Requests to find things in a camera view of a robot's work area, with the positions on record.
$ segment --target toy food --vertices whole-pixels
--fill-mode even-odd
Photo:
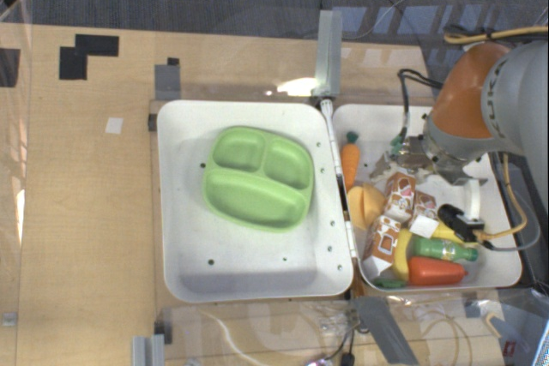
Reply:
[[[347,144],[341,149],[341,169],[345,181],[345,191],[348,191],[354,183],[357,176],[357,169],[360,162],[360,150],[356,145],[359,135],[354,131],[347,133]]]
[[[460,282],[468,273],[461,264],[413,256],[408,261],[411,285],[450,285]]]
[[[347,193],[347,203],[349,205],[349,215],[351,222],[362,230],[366,230],[368,225],[365,222],[364,215],[364,190],[362,187],[355,186]]]
[[[448,239],[454,243],[463,244],[463,241],[457,237],[454,231],[440,220],[438,221],[437,229],[435,229],[431,238]]]
[[[415,235],[430,238],[438,227],[437,201],[432,195],[416,191],[410,231]]]
[[[364,192],[364,222],[366,227],[369,227],[377,217],[383,213],[385,207],[385,195],[375,186],[364,183],[362,185]]]
[[[372,282],[376,287],[379,288],[404,288],[406,282],[400,279],[388,279],[388,278],[375,278]]]
[[[427,239],[423,237],[413,238],[413,254],[428,256],[445,261],[477,261],[479,252],[477,249],[463,247],[446,239]]]
[[[395,248],[401,224],[382,215],[372,225],[373,242],[366,246],[364,269],[369,279],[374,279],[393,265]]]
[[[402,228],[398,232],[398,243],[396,244],[395,260],[392,269],[395,276],[400,280],[407,281],[409,278],[407,248],[412,236],[412,232],[406,228]]]
[[[384,214],[392,219],[408,221],[412,217],[415,178],[398,171],[387,180],[385,197],[387,204]]]

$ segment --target white tray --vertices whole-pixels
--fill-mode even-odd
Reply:
[[[164,276],[191,303],[326,297],[351,284],[353,264],[326,123],[309,105],[173,101],[158,115]],[[295,229],[237,225],[202,198],[202,163],[217,135],[244,125],[299,142],[311,154],[311,208]]]
[[[428,107],[410,108],[409,135],[418,135],[423,130],[424,120],[421,116],[429,113]],[[359,134],[357,145],[361,153],[361,164],[357,181],[369,182],[369,175],[374,170],[377,160],[389,147],[389,142],[399,133],[402,125],[402,107],[397,105],[343,105],[334,114],[334,128],[340,147],[346,142],[346,133],[350,130]],[[477,163],[473,162],[464,170],[468,175],[486,178],[488,181],[480,186],[480,217],[486,222],[487,232],[509,229],[510,223],[499,193],[498,184],[493,175],[490,160],[485,155]],[[378,184],[383,189],[383,182]],[[436,197],[437,204],[453,204],[468,213],[469,187],[451,186],[440,176],[429,176],[418,186],[418,189]],[[359,258],[364,253],[365,234],[355,229]],[[493,241],[498,247],[515,247],[513,237],[507,236]],[[463,266],[468,276],[457,285],[445,287],[407,287],[399,291],[445,291],[477,290],[479,288],[496,288],[514,285],[521,277],[522,264],[518,252],[494,252],[479,248],[479,259],[466,262]]]

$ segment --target metal bracket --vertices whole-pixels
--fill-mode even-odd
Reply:
[[[357,251],[356,240],[354,239],[353,223],[351,223],[351,221],[346,221],[345,229],[347,232],[347,241],[349,242],[349,252],[351,253],[351,259],[356,259],[359,257],[359,253]]]
[[[342,35],[341,12],[320,11],[315,71],[317,87],[312,91],[312,96],[336,96],[340,92]]]
[[[156,64],[154,66],[154,97],[160,101],[181,99],[181,80],[178,64]]]
[[[388,363],[419,365],[382,297],[356,297],[351,303],[359,313],[359,329],[370,330]]]
[[[164,366],[164,335],[134,337],[131,357],[132,366]]]

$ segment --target toy carrot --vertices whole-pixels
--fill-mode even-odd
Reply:
[[[468,273],[461,264],[424,256],[413,256],[408,261],[409,279],[412,285],[457,284]]]
[[[349,131],[347,133],[347,144],[341,149],[341,169],[343,170],[346,192],[353,186],[359,168],[360,150],[355,143],[358,138],[359,135],[354,131]]]

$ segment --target green bottle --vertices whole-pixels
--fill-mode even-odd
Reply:
[[[413,253],[417,256],[427,256],[445,261],[477,261],[479,257],[477,249],[463,247],[447,239],[427,239],[423,237],[413,238]]]

